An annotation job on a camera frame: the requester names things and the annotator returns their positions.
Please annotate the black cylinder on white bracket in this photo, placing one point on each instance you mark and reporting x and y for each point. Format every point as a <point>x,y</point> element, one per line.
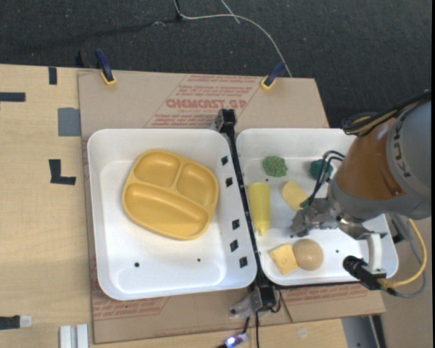
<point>364,272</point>

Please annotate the green grapes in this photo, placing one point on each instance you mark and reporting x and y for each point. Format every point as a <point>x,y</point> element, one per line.
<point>274,166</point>

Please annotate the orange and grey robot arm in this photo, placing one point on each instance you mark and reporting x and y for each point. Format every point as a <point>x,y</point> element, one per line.
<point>380,165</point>

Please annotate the dark green broccoli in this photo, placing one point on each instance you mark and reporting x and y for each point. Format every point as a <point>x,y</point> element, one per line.
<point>317,169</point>

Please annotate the tan round bread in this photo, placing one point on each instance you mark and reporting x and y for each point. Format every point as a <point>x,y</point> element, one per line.
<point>308,255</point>

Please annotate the yellow divided plate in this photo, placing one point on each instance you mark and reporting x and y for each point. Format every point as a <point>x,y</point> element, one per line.
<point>166,201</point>

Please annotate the brown cardboard board red print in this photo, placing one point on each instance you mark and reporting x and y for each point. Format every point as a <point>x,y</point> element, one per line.
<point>137,100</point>

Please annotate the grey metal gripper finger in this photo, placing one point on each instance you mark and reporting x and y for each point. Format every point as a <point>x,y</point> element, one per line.
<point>305,231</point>
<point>295,227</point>

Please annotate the yellow squeeze bottle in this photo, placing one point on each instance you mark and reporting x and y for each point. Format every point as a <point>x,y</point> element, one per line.
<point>259,203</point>

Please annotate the white plastic tray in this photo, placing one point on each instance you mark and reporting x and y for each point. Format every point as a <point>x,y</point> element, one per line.
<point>166,267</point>
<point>333,267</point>

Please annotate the yellow oval chip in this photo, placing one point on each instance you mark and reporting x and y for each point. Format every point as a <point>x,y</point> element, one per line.
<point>293,194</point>

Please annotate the yellow cheese wedge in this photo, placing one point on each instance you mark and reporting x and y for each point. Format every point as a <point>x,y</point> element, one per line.
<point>283,259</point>

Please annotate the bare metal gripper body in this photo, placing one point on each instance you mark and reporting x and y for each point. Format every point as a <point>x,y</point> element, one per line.
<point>324,216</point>

